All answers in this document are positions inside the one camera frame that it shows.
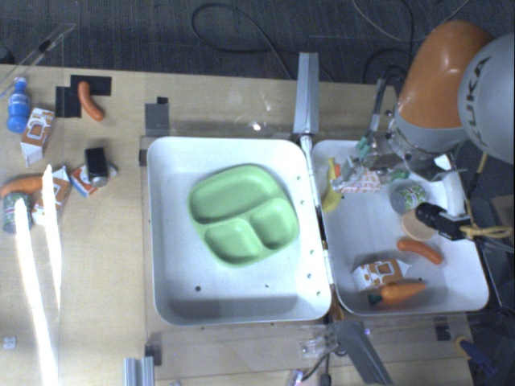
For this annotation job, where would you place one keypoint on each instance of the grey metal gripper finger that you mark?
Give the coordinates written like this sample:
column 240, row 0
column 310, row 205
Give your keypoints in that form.
column 342, row 177
column 355, row 164

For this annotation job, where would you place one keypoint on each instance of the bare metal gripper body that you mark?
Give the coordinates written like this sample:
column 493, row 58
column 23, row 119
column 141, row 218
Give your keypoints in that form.
column 386, row 162

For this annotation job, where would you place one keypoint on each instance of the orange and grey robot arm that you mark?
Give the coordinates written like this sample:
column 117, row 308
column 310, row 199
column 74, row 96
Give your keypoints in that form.
column 438, row 79

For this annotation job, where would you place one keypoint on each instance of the green broccoli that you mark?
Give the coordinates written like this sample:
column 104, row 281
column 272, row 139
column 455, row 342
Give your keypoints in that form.
column 399, row 175

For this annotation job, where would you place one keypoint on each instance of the orange and white carton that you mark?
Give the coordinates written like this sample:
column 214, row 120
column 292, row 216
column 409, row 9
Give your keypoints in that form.
column 366, row 184
column 60, row 195
column 37, row 135
column 378, row 273
column 82, row 183

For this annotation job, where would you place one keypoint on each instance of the yellow banana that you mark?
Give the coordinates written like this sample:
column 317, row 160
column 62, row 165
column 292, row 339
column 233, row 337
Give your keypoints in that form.
column 330, row 201

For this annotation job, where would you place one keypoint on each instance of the green and white can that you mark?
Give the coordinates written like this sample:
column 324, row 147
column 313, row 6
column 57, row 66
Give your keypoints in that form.
column 409, row 198
column 12, row 213

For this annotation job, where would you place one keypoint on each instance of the white plastic tray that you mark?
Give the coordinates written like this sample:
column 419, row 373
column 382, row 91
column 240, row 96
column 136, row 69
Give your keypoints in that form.
column 177, row 280
column 370, row 231

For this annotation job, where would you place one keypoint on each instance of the orange sausage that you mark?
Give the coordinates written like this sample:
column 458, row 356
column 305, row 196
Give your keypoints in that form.
column 420, row 251
column 89, row 102

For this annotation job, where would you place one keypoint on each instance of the green divided plate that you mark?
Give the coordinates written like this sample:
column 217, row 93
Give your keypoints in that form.
column 241, row 215

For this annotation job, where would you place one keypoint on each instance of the orange carrot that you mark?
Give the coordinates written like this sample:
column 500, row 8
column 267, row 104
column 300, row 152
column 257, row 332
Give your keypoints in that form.
column 400, row 292
column 22, row 184

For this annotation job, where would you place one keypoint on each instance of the blue bottle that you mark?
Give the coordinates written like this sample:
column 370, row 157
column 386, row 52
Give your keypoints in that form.
column 18, row 109

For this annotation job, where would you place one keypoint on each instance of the black cylinder on white bracket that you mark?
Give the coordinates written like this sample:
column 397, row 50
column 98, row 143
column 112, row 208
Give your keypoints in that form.
column 442, row 217

